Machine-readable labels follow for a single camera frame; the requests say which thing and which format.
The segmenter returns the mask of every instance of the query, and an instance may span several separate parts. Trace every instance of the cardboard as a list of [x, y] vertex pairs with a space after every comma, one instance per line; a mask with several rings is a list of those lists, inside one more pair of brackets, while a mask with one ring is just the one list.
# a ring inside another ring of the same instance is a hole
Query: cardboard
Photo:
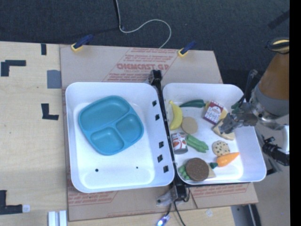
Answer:
[[[156, 198], [168, 192], [169, 186], [92, 194], [74, 188], [64, 92], [68, 85], [80, 81], [148, 81], [151, 70], [162, 71], [162, 86], [171, 82], [222, 83], [214, 52], [191, 50], [179, 57], [176, 49], [84, 46], [73, 52], [70, 46], [61, 45], [60, 53], [69, 221], [166, 212], [167, 207], [158, 206]], [[179, 210], [258, 202], [252, 183], [191, 187], [190, 191], [190, 199], [180, 202]]]

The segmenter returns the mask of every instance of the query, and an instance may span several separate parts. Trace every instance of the toy banana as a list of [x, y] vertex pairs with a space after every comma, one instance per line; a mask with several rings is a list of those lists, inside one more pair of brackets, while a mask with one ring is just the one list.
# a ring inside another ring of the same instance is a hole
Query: toy banana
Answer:
[[174, 118], [173, 121], [170, 123], [169, 128], [171, 130], [175, 130], [179, 128], [180, 125], [182, 124], [183, 113], [182, 113], [182, 109], [179, 106], [175, 105], [172, 101], [169, 101], [169, 103], [171, 104], [174, 113]]

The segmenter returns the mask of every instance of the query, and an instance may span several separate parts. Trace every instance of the wooden table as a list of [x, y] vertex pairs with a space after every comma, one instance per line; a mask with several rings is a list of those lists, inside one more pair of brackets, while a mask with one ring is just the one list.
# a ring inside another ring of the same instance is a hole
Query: wooden table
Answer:
[[[0, 190], [7, 205], [29, 205], [30, 212], [0, 215], [0, 225], [45, 226], [49, 211], [67, 210], [66, 164], [61, 89], [48, 89], [47, 71], [61, 70], [59, 45], [0, 42], [0, 61], [26, 60], [0, 77]], [[56, 120], [43, 120], [41, 104]], [[234, 226], [230, 207], [181, 211], [188, 226]], [[162, 213], [68, 222], [68, 225], [155, 225]], [[167, 225], [181, 225], [175, 212]]]

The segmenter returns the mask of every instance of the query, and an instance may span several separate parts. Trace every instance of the toy carrot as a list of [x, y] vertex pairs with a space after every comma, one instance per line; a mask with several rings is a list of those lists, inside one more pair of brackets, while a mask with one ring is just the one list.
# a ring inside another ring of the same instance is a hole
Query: toy carrot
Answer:
[[237, 152], [237, 153], [229, 153], [229, 154], [219, 156], [216, 159], [216, 163], [219, 167], [224, 167], [228, 165], [230, 162], [232, 162], [235, 158], [237, 158], [239, 154], [240, 153]]

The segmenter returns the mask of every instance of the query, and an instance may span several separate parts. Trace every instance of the blue clamp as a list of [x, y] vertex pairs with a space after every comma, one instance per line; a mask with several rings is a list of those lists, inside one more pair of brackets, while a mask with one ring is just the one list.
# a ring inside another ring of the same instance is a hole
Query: blue clamp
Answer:
[[187, 54], [188, 50], [192, 49], [196, 44], [197, 43], [195, 41], [190, 42], [186, 47], [178, 51], [178, 56], [184, 57]]
[[83, 45], [88, 44], [93, 39], [93, 35], [89, 34], [83, 38], [81, 38], [79, 41], [71, 45], [71, 49], [74, 52], [77, 52], [83, 48]]

